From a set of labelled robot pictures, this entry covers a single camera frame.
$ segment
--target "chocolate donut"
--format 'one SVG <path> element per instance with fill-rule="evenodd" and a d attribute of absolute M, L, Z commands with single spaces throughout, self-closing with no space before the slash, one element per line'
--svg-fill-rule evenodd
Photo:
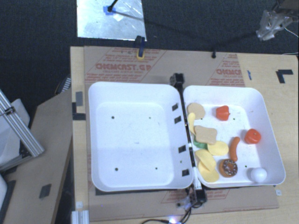
<path fill-rule="evenodd" d="M 238 166 L 231 159 L 223 159 L 219 164 L 219 171 L 224 177 L 233 177 L 238 172 Z"/>

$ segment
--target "white ball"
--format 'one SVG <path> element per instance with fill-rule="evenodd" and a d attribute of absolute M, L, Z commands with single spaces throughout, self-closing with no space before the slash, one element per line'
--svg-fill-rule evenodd
<path fill-rule="evenodd" d="M 264 168 L 254 168 L 250 175 L 253 181 L 263 182 L 267 178 L 267 171 Z"/>

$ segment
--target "table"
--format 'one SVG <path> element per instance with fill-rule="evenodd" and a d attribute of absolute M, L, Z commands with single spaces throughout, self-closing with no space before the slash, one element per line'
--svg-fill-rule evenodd
<path fill-rule="evenodd" d="M 180 52 L 180 62 L 189 56 L 210 57 L 207 52 Z M 261 92 L 264 97 L 278 148 L 285 166 L 286 179 L 276 187 L 279 208 L 270 210 L 233 211 L 191 215 L 188 223 L 297 223 L 299 219 L 299 168 L 298 168 L 298 60 L 295 56 L 236 54 L 246 87 Z M 85 92 L 84 48 L 71 48 L 72 102 L 78 92 Z M 200 65 L 194 68 L 200 71 Z M 75 107 L 76 113 L 85 114 L 85 100 Z M 76 210 L 89 210 L 86 121 L 73 121 L 73 154 Z M 148 218 L 107 220 L 92 224 L 138 224 Z"/>

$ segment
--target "empty white tray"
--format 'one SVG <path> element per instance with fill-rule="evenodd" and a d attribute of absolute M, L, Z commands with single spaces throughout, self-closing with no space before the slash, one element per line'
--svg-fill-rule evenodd
<path fill-rule="evenodd" d="M 89 89 L 92 180 L 102 191 L 183 189 L 193 172 L 178 91 L 97 82 Z"/>
<path fill-rule="evenodd" d="M 285 180 L 285 169 L 260 92 L 253 88 L 242 87 L 188 86 L 184 90 L 184 100 L 186 107 L 195 102 L 201 104 L 206 111 L 204 118 L 195 120 L 194 125 L 215 128 L 218 132 L 217 140 L 226 142 L 228 145 L 233 137 L 241 138 L 237 146 L 237 174 L 231 178 L 220 175 L 218 181 L 206 182 L 197 169 L 202 184 L 210 188 L 228 188 L 277 185 Z M 216 118 L 216 108 L 223 105 L 229 106 L 230 116 L 227 121 Z M 244 136 L 251 128 L 258 130 L 262 138 L 259 143 L 249 145 L 244 142 Z M 195 152 L 198 148 L 193 146 L 193 150 Z M 228 159 L 229 155 L 214 156 L 214 158 L 219 173 L 220 161 Z M 267 171 L 264 182 L 257 183 L 249 178 L 253 168 L 264 168 Z"/>

